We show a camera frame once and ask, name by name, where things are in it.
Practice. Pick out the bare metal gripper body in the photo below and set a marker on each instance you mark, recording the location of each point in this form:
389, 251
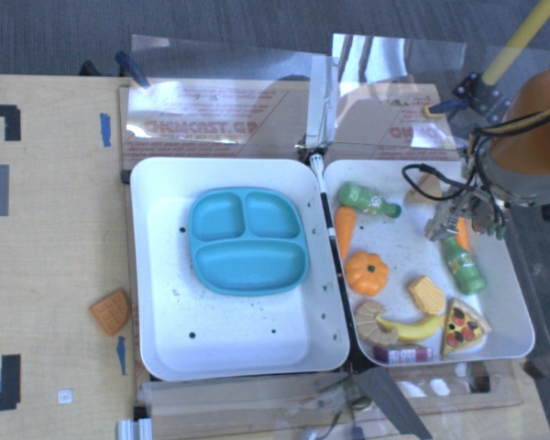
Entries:
474, 209

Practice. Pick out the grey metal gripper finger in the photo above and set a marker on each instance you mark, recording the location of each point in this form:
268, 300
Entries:
434, 228
451, 227

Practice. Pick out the orange carrot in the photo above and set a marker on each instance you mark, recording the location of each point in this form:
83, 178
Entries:
463, 238
344, 229

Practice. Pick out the white plastic tray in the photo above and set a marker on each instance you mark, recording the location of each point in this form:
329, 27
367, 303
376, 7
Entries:
165, 268
408, 245

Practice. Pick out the tan bread slice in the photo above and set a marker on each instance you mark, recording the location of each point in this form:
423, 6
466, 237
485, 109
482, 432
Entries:
424, 193

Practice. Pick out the green bottle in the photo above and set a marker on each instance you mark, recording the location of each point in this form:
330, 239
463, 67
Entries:
463, 266
364, 198

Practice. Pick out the yellow ridged wedge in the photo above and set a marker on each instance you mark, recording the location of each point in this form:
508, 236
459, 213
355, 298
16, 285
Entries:
427, 295

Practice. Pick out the orange pumpkin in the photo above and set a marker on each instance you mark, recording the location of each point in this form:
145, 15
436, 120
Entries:
366, 274

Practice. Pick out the pizza slice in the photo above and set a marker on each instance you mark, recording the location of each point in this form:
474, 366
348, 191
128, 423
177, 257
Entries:
460, 328

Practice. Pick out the thin black and white rod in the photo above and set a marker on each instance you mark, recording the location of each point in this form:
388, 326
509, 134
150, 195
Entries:
333, 241

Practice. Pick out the yellow banana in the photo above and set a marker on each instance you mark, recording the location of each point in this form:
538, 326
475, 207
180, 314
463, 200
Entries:
412, 330

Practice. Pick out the purple and red carton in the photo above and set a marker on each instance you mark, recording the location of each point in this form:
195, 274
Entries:
403, 354

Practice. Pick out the blue divided plate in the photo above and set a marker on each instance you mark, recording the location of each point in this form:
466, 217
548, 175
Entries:
247, 241

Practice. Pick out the brown cardboard board red print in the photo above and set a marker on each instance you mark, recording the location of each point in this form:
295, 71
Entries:
275, 122

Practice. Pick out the orange waffle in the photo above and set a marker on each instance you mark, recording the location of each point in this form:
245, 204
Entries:
111, 313

